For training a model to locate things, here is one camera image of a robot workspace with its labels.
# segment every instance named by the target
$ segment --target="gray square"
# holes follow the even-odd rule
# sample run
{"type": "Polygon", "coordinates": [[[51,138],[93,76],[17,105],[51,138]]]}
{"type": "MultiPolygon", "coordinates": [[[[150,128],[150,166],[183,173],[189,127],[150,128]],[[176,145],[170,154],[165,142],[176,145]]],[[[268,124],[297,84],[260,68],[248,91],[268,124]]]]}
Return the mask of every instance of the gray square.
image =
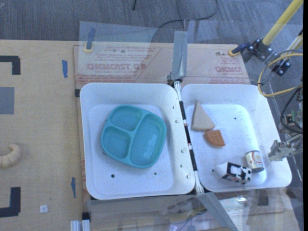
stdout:
{"type": "Polygon", "coordinates": [[[0,115],[14,114],[14,87],[0,87],[0,115]]]}

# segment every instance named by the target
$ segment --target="tin can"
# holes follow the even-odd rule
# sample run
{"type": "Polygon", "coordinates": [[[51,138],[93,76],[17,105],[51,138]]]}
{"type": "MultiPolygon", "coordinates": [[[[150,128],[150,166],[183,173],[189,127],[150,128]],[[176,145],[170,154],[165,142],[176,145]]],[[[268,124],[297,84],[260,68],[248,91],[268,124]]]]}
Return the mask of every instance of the tin can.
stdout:
{"type": "Polygon", "coordinates": [[[264,170],[260,151],[250,151],[245,154],[248,167],[253,173],[258,173],[264,170]]]}

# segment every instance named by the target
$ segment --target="blue plate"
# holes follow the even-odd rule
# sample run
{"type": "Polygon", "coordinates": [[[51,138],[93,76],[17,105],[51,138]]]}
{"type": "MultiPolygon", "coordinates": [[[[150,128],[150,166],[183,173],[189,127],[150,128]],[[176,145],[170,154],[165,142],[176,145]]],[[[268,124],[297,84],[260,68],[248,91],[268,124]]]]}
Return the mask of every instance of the blue plate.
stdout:
{"type": "Polygon", "coordinates": [[[166,125],[157,115],[133,105],[120,105],[106,120],[101,144],[115,160],[147,168],[158,160],[166,135],[166,125]]]}

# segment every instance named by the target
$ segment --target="cable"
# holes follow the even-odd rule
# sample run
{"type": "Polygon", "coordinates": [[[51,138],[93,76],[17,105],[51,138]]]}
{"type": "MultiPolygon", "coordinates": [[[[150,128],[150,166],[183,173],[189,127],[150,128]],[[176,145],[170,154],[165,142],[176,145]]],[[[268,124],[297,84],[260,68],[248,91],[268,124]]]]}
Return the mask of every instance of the cable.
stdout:
{"type": "Polygon", "coordinates": [[[279,60],[281,59],[284,59],[284,58],[287,58],[287,57],[292,57],[292,56],[303,56],[303,53],[291,53],[291,54],[288,54],[288,55],[284,55],[284,56],[280,56],[278,58],[276,58],[275,60],[271,61],[269,64],[267,64],[267,66],[261,71],[260,75],[259,75],[259,78],[258,78],[258,90],[260,92],[261,95],[263,95],[264,97],[274,97],[274,96],[277,96],[277,95],[282,95],[282,94],[286,94],[286,93],[289,93],[291,91],[293,91],[296,87],[292,87],[292,88],[289,88],[289,89],[285,89],[285,90],[281,90],[281,91],[278,91],[278,92],[275,92],[275,93],[271,93],[271,94],[266,94],[262,91],[261,89],[261,78],[262,78],[262,75],[263,73],[265,72],[265,70],[267,68],[269,68],[270,66],[272,66],[274,63],[278,62],[279,60]]]}
{"type": "Polygon", "coordinates": [[[163,27],[164,25],[167,25],[167,24],[169,24],[169,23],[173,23],[173,22],[182,22],[183,30],[185,30],[185,26],[184,26],[184,21],[185,21],[185,20],[205,20],[205,19],[208,19],[208,18],[214,16],[214,15],[217,13],[217,11],[218,11],[218,0],[215,0],[216,7],[215,7],[215,10],[214,10],[214,12],[213,12],[212,14],[210,14],[210,15],[208,15],[208,16],[205,16],[205,17],[201,17],[201,18],[184,18],[184,19],[183,19],[182,16],[181,16],[180,7],[179,7],[180,0],[177,0],[176,4],[177,4],[177,10],[178,10],[178,14],[179,14],[180,18],[177,19],[177,20],[167,21],[167,22],[161,24],[158,28],[161,28],[161,27],[163,27]]]}
{"type": "Polygon", "coordinates": [[[292,96],[289,98],[288,102],[285,104],[285,106],[284,106],[284,108],[283,108],[283,110],[282,110],[282,112],[281,112],[281,115],[280,115],[280,123],[281,123],[286,129],[288,129],[288,130],[290,130],[290,131],[292,131],[292,132],[294,132],[294,133],[303,134],[303,131],[302,131],[302,130],[301,130],[301,131],[294,130],[294,129],[288,127],[288,126],[284,123],[284,121],[283,121],[283,114],[284,114],[284,112],[286,111],[286,109],[288,108],[288,106],[289,106],[289,104],[291,103],[292,99],[296,96],[297,91],[298,91],[299,89],[302,88],[302,87],[300,87],[300,86],[298,86],[298,87],[296,88],[296,90],[294,91],[294,93],[292,94],[292,96]]]}

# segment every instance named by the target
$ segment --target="gray carpet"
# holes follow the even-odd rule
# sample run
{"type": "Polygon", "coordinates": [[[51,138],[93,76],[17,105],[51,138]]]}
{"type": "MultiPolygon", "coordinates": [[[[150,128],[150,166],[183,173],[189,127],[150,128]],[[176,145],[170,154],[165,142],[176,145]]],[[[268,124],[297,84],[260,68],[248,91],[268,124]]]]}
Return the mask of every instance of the gray carpet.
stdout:
{"type": "MultiPolygon", "coordinates": [[[[0,0],[0,39],[79,40],[80,22],[159,27],[180,18],[176,1],[137,0],[132,10],[133,0],[0,0]]],[[[211,14],[215,9],[214,0],[179,0],[179,10],[182,19],[191,19],[187,27],[190,43],[242,44],[264,37],[291,1],[218,0],[218,12],[202,21],[193,19],[211,14]]],[[[182,30],[182,25],[174,22],[163,28],[182,30]]],[[[302,28],[303,6],[273,41],[272,48],[277,52],[285,50],[302,28]]],[[[167,37],[161,35],[157,40],[166,41],[167,37]]],[[[246,67],[252,83],[256,83],[264,64],[254,58],[246,67]]],[[[295,63],[285,76],[276,77],[274,82],[281,86],[296,84],[301,74],[301,63],[295,63]]],[[[277,100],[280,111],[287,99],[288,96],[277,100]]],[[[298,205],[298,200],[302,203],[303,199],[303,183],[296,170],[299,168],[302,175],[302,154],[295,158],[297,165],[289,160],[293,171],[289,189],[294,189],[294,208],[303,230],[303,206],[298,205]]]]}

